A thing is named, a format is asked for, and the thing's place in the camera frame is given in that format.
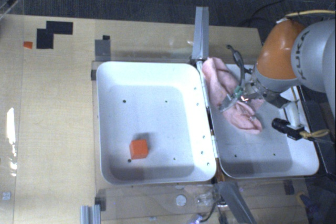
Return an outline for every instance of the yellow cable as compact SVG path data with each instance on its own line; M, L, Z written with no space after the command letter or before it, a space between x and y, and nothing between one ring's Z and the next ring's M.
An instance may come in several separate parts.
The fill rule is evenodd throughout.
M308 133L307 131L301 131L300 135L304 139L307 139L307 138L310 138L310 137L323 137L323 136L329 134L329 132L330 131L328 129L319 130L319 131L316 131L316 132L313 132L313 133Z
M311 14L336 15L336 12L334 10L327 10L327 9L312 9L312 10L304 10L303 12L292 12L292 13L286 14L285 17L296 17L296 16L311 15Z

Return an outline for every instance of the pink towel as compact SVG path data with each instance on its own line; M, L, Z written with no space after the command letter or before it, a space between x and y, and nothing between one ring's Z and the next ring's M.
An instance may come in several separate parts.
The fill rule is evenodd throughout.
M232 94L238 85L235 77L230 73L222 60L209 58L203 63L204 74L208 88L210 103L219 107L227 94ZM260 121L255 116L263 100L251 100L250 105L238 101L231 108L223 112L224 118L237 128L251 134L258 134L263 130Z

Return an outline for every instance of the transparent acrylic panel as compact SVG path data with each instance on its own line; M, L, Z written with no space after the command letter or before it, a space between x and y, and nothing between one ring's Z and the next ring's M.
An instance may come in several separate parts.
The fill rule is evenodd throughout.
M23 75L24 0L0 0L0 220L13 223Z

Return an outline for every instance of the black connector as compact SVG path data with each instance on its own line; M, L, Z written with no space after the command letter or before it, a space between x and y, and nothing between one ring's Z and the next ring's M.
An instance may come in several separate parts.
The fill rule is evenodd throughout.
M272 121L272 127L275 130L279 131L280 133L287 134L287 136L289 138L291 138L295 141L301 139L302 136L300 135L300 132L304 131L305 128L301 127L301 128L298 128L298 129L293 129L289 125L290 125L290 123L288 121L278 119L278 118L275 118Z

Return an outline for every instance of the wooden table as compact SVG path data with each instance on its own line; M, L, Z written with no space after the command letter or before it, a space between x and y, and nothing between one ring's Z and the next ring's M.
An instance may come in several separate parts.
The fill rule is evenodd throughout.
M73 34L54 35L54 49L36 49L36 29L46 28L47 20L73 22ZM37 16L25 16L24 26L24 40L34 45L23 49L14 223L79 223L80 206L92 206L96 195L90 77L95 39L109 35L112 52L187 55L192 49L194 26ZM226 44L240 50L246 63L254 63L261 49L256 29L211 26L209 36L210 55L227 62L232 62L232 56ZM307 223L294 195L285 195L282 182L272 184L257 184L245 192L256 219L260 223ZM294 185L296 190L305 188L302 181L294 181ZM277 191L265 195L270 186ZM189 217L103 223L185 223ZM218 223L216 214L208 223Z

